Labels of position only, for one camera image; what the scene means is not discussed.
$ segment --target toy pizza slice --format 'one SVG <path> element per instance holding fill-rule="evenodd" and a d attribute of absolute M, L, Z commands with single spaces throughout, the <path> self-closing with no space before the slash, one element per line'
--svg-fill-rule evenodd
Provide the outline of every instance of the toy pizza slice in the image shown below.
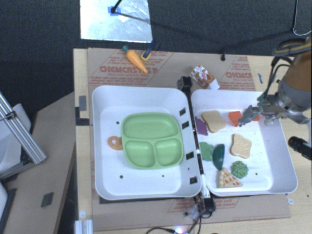
<path fill-rule="evenodd" d="M 228 172 L 224 167 L 219 173 L 219 188 L 239 187 L 242 183 Z"/>

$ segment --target cardboard sheet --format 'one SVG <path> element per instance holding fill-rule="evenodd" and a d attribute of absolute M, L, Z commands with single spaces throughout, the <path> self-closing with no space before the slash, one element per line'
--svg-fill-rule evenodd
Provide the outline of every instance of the cardboard sheet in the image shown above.
<path fill-rule="evenodd" d="M 88 49 L 89 100 L 101 85 L 175 87 L 181 76 L 203 65 L 218 81 L 220 89 L 254 91 L 254 81 L 246 56 L 173 52 L 152 52 L 145 63 L 149 73 L 135 68 L 122 50 Z M 192 90 L 201 89 L 194 82 Z M 192 220 L 184 212 L 194 206 L 193 198 L 137 201 L 106 201 L 99 197 L 94 183 L 94 138 L 92 103 L 90 106 L 92 207 L 94 231 L 186 225 Z M 290 217 L 285 195 L 225 197 L 215 200 L 216 211 L 203 223 L 245 221 Z"/>

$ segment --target dark fabric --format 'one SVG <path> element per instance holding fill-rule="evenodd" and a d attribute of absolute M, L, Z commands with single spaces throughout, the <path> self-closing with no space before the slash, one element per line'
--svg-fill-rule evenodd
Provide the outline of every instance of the dark fabric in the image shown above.
<path fill-rule="evenodd" d="M 290 31 L 295 0 L 148 0 L 160 50 L 270 55 Z M 0 0 L 0 91 L 30 118 L 73 91 L 73 49 L 121 48 L 80 39 L 79 0 Z M 297 31 L 311 29 L 311 0 L 299 0 Z M 147 44 L 131 43 L 134 49 Z"/>

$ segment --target toy bread slice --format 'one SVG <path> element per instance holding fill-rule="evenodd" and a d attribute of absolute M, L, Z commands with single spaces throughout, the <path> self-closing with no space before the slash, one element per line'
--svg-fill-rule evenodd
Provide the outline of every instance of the toy bread slice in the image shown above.
<path fill-rule="evenodd" d="M 239 187 L 242 183 L 228 172 L 224 167 L 219 173 L 219 188 Z"/>
<path fill-rule="evenodd" d="M 235 134 L 233 136 L 233 144 L 231 147 L 231 154 L 242 158 L 249 158 L 252 142 L 242 135 Z"/>
<path fill-rule="evenodd" d="M 211 133 L 216 133 L 225 127 L 225 122 L 217 110 L 204 112 L 201 114 L 201 117 Z"/>

